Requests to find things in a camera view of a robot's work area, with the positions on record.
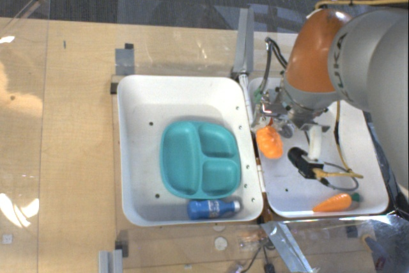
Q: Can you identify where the white plastic tray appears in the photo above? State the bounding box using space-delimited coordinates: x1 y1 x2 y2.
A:
248 76 390 219
116 74 265 228

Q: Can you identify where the orange carrot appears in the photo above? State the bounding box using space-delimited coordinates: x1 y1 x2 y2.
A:
312 192 362 214

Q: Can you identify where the orange ribbed toy food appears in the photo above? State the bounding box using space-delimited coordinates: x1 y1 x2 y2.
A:
255 125 284 160

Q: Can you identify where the blue bottle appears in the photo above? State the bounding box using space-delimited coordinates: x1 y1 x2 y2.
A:
187 198 242 221

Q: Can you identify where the green divided plate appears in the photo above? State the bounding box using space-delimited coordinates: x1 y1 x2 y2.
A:
159 120 242 201

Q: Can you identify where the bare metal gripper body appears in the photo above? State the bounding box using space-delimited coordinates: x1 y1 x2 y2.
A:
259 88 330 132

